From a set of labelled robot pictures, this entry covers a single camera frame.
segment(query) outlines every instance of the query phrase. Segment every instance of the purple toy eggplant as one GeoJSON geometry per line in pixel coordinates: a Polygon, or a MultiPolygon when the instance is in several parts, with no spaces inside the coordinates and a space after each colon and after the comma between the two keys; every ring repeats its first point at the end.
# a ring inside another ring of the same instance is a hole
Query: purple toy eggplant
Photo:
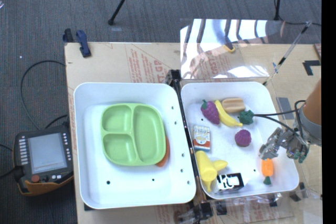
{"type": "Polygon", "coordinates": [[[203,104],[201,106],[201,112],[213,124],[219,124],[218,110],[214,102],[212,101],[206,102],[205,100],[203,100],[203,104]]]}

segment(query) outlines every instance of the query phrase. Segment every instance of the purple toy fruit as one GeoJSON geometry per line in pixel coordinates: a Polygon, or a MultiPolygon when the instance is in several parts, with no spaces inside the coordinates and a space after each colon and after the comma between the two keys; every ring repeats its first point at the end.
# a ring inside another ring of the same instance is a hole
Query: purple toy fruit
{"type": "Polygon", "coordinates": [[[219,124],[218,110],[214,102],[212,101],[206,102],[205,100],[203,100],[203,104],[201,106],[201,112],[213,124],[219,124]]]}
{"type": "Polygon", "coordinates": [[[246,147],[248,146],[252,139],[251,139],[251,133],[248,130],[240,130],[238,133],[235,135],[235,141],[238,146],[241,147],[246,147]]]}

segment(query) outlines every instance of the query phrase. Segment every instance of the robotic claw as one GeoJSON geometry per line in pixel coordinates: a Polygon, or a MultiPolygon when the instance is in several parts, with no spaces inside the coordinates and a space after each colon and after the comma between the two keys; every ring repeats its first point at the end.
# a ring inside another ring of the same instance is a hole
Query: robotic claw
{"type": "Polygon", "coordinates": [[[302,163],[309,152],[310,145],[322,146],[322,95],[321,79],[310,93],[303,106],[296,109],[293,129],[277,128],[259,150],[262,159],[278,156],[280,147],[286,149],[289,158],[302,163]]]}

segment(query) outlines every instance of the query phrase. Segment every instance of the display screen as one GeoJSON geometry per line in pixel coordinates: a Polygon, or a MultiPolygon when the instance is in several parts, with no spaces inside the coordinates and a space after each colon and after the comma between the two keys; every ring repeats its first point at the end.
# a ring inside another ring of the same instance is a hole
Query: display screen
{"type": "Polygon", "coordinates": [[[28,144],[32,174],[67,167],[61,133],[35,136],[28,144]]]}

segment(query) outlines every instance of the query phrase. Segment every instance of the white container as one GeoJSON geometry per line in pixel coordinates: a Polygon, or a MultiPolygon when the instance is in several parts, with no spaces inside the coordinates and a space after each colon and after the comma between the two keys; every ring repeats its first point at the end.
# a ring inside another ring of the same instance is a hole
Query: white container
{"type": "MultiPolygon", "coordinates": [[[[276,113],[271,96],[265,86],[258,82],[200,82],[188,83],[181,89],[181,97],[186,115],[190,135],[193,126],[210,127],[211,149],[206,154],[211,161],[222,159],[228,165],[218,171],[218,174],[241,173],[245,186],[237,191],[226,190],[221,193],[207,192],[202,183],[203,191],[213,199],[237,198],[267,193],[286,192],[295,189],[299,184],[299,175],[292,159],[286,155],[286,150],[280,148],[279,156],[273,158],[274,175],[271,176],[271,185],[263,183],[261,173],[260,147],[267,142],[267,138],[280,124],[269,119],[253,117],[253,123],[240,127],[228,127],[223,123],[215,125],[207,120],[202,112],[202,100],[215,101],[225,98],[242,98],[246,111],[252,110],[255,114],[276,113]],[[248,147],[236,145],[234,136],[246,129],[251,133],[252,142],[248,147]]],[[[239,121],[239,113],[230,114],[239,121]]]]}
{"type": "Polygon", "coordinates": [[[74,92],[75,122],[82,200],[94,209],[163,204],[192,200],[196,183],[175,90],[162,83],[83,83],[74,92]],[[170,155],[163,167],[121,166],[104,155],[100,120],[116,103],[155,107],[169,139],[170,155]]]}

